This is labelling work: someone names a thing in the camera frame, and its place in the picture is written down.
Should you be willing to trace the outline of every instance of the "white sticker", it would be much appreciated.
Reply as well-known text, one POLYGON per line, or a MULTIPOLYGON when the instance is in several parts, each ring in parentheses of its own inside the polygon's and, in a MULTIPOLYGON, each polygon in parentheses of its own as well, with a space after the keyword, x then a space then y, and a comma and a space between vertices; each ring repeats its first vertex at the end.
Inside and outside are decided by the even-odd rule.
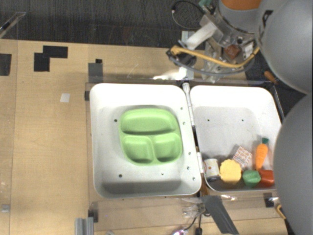
POLYGON ((70 93, 62 93, 60 102, 61 103, 69 103, 70 93))

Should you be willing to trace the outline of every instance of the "gray cable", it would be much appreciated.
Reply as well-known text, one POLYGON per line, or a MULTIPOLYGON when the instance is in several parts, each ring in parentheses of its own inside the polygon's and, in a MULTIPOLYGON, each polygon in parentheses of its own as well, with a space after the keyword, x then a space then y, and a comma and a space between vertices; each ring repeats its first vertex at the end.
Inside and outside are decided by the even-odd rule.
POLYGON ((178 66, 181 66, 181 67, 184 67, 190 71, 194 71, 196 73, 200 73, 200 74, 203 74, 203 75, 208 75, 208 76, 226 76, 226 75, 233 75, 233 74, 239 74, 239 73, 242 73, 242 72, 246 72, 248 71, 249 69, 252 68, 253 64, 254 64, 254 59, 252 59, 249 64, 242 70, 237 70, 237 71, 233 71, 233 72, 224 72, 224 73, 214 73, 214 72, 208 72, 208 71, 201 71, 201 70, 197 70, 193 67, 190 67, 188 65, 185 65, 179 61, 177 61, 174 57, 170 57, 170 60, 177 64, 178 66))

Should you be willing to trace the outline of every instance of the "wooden surface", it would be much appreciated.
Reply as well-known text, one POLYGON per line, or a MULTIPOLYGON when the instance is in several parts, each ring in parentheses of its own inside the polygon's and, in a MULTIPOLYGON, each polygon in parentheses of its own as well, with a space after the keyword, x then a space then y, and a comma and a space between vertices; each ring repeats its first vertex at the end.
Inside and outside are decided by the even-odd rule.
MULTIPOLYGON (((144 47, 18 42, 16 98, 11 97, 9 101, 16 111, 14 115, 0 112, 1 122, 15 121, 11 127, 14 131, 11 235, 71 235, 74 234, 75 218, 87 216, 89 193, 84 91, 88 81, 88 62, 103 59, 105 77, 117 77, 116 74, 124 78, 151 77, 175 69, 165 51, 144 47), (68 46, 68 58, 51 58, 50 72, 34 72, 34 53, 42 52, 43 45, 68 46), (60 102, 62 93, 70 94, 69 103, 60 102)), ((5 84, 2 80, 2 89, 6 93, 14 92, 14 86, 12 88, 12 84, 5 84)), ((0 135, 3 139, 5 134, 1 131, 0 135)), ((7 171, 11 170, 10 165, 0 165, 7 171)), ((261 209, 258 207, 250 213, 261 209)), ((240 216, 240 210, 232 215, 240 216)), ((7 224, 8 218, 1 217, 0 222, 7 224)), ((181 226, 176 225, 180 223, 177 220, 169 223, 175 226, 116 229, 114 232, 116 235, 167 235, 181 226)), ((271 218, 236 221, 235 224, 241 234, 287 234, 284 221, 275 214, 271 218)), ((203 227, 207 227, 204 234, 219 234, 212 221, 204 221, 203 227)))

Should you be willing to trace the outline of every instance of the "yellow toy food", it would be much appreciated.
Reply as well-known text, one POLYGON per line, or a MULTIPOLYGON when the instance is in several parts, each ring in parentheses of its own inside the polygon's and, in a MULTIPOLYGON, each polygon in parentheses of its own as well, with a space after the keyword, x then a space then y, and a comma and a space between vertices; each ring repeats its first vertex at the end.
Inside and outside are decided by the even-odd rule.
POLYGON ((227 159, 221 164, 220 174, 225 183, 236 184, 241 179, 240 164, 232 159, 227 159))

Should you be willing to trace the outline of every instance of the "white hinge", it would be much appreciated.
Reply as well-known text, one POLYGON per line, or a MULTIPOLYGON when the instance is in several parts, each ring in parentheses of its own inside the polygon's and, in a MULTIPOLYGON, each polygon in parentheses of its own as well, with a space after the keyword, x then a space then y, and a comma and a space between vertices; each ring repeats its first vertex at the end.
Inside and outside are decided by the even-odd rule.
POLYGON ((199 164, 200 173, 204 173, 204 167, 203 167, 203 163, 202 163, 202 156, 201 156, 200 152, 197 152, 197 158, 198 158, 198 164, 199 164))

